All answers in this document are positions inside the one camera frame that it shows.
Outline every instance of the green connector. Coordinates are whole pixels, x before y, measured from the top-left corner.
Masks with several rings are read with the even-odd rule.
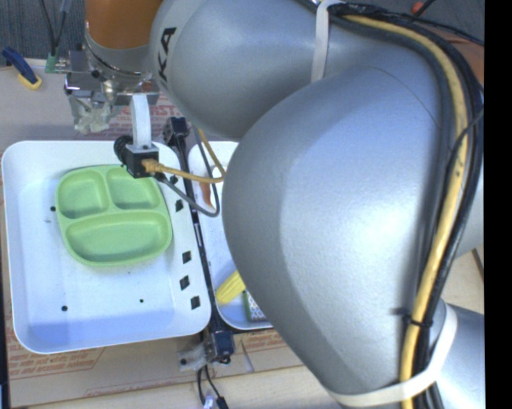
[[[57,63],[57,56],[53,56],[52,54],[48,54],[48,59],[45,62],[45,72],[57,72],[55,64]]]

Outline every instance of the blue handle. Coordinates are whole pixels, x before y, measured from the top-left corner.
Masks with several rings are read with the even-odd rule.
[[[34,71],[26,63],[26,60],[23,56],[13,50],[11,47],[6,47],[4,50],[2,50],[2,55],[8,62],[11,62],[13,66],[17,68],[19,73],[31,84],[35,84],[37,82],[36,74],[34,74]]]

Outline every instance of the white strap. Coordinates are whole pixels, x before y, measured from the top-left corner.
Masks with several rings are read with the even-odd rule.
[[[327,9],[341,0],[322,0],[316,9],[316,38],[314,40],[313,70],[310,81],[315,82],[324,76],[327,47],[330,37],[330,17]]]
[[[432,359],[423,372],[418,373],[409,380],[366,394],[341,395],[331,392],[329,389],[327,389],[327,392],[342,405],[354,407],[387,405],[407,400],[420,394],[437,380],[454,341],[457,325],[457,315],[454,309],[446,305],[445,322],[443,323],[439,339],[435,344]]]

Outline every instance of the green plate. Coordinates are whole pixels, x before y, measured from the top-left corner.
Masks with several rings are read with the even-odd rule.
[[[170,215],[152,178],[134,179],[103,165],[63,175],[55,191],[60,232],[74,258],[88,265],[150,259],[172,240]]]

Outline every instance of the white tray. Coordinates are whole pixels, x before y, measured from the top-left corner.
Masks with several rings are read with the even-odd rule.
[[[161,162],[178,168],[172,150],[157,145]],[[176,212],[178,197],[161,184],[173,231],[171,245],[162,255],[98,268],[68,253],[51,210],[55,188],[67,171],[98,164],[119,164],[113,142],[23,141],[3,155],[14,331],[32,352],[192,335],[210,320],[189,206]],[[191,256],[184,263],[186,252]],[[182,289],[180,280],[186,277],[189,285]],[[192,308],[198,301],[200,305]]]
[[[238,143],[230,141],[213,141],[211,142],[212,150],[216,153],[218,160],[221,164],[227,168],[229,160],[233,156]],[[206,155],[210,164],[210,168],[213,170],[216,164],[206,151]],[[203,157],[197,146],[193,147],[188,154],[187,162],[189,163],[189,170],[197,176],[207,176],[208,172],[204,165]],[[213,172],[214,176],[219,176],[219,171]],[[216,185],[218,195],[221,201],[221,188],[222,183]],[[212,207],[208,206],[203,199],[203,193],[200,185],[197,182],[193,182],[193,192],[195,194],[195,200],[197,203],[204,208],[213,210]],[[204,248],[206,249],[206,256],[210,266],[210,277],[214,289],[217,288],[231,275],[235,270],[235,264],[227,241],[225,233],[223,232],[223,223],[221,221],[221,214],[215,218],[199,214],[199,220],[201,225],[201,231],[203,234]],[[230,303],[220,305],[218,304],[218,312],[223,320],[235,329],[250,331],[257,329],[267,329],[272,327],[268,320],[265,321],[249,321],[246,318],[246,312],[244,310],[244,301],[242,295],[234,298]]]

